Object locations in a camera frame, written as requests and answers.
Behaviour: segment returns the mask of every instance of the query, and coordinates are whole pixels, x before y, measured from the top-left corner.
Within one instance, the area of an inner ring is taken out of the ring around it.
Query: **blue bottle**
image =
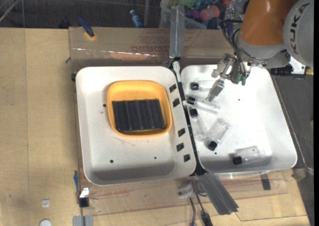
[[[132,17],[132,21],[135,25],[136,28],[144,28],[142,21],[140,19],[140,17],[135,13],[134,10],[130,11],[131,17]]]

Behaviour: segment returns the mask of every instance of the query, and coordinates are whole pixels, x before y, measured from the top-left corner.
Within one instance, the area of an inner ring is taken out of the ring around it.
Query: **black bottle cap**
[[[199,84],[198,83],[190,83],[190,89],[192,91],[197,91],[199,89]]]
[[[215,141],[211,141],[208,144],[208,149],[211,150],[211,151],[215,151],[216,147],[217,147],[217,143]]]
[[[189,110],[189,114],[190,114],[191,117],[197,117],[198,116],[197,109]]]
[[[233,163],[235,165],[241,164],[242,162],[243,162],[243,160],[242,160],[242,158],[240,156],[233,158]]]
[[[193,97],[188,97],[188,99],[187,99],[187,103],[189,103],[189,104],[191,104],[191,105],[193,105],[193,104],[195,104],[195,98],[193,98]]]

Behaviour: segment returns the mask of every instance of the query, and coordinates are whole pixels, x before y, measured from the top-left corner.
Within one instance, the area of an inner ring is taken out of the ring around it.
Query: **white round object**
[[[49,219],[43,219],[40,222],[39,226],[52,226],[52,223],[51,223],[51,221]]]

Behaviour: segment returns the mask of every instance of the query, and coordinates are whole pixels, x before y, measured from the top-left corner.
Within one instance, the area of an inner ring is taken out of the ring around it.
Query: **wooden table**
[[[83,213],[73,180],[79,161],[69,57],[68,30],[0,28],[1,226],[36,226],[45,218],[54,226],[71,226],[73,216]],[[308,226],[291,173],[282,172],[286,193],[237,199],[237,213],[219,216],[212,204],[204,207],[215,226]],[[49,207],[42,207],[46,199]],[[183,205],[93,217],[94,226],[187,226],[192,209]],[[203,224],[197,220],[196,225]]]

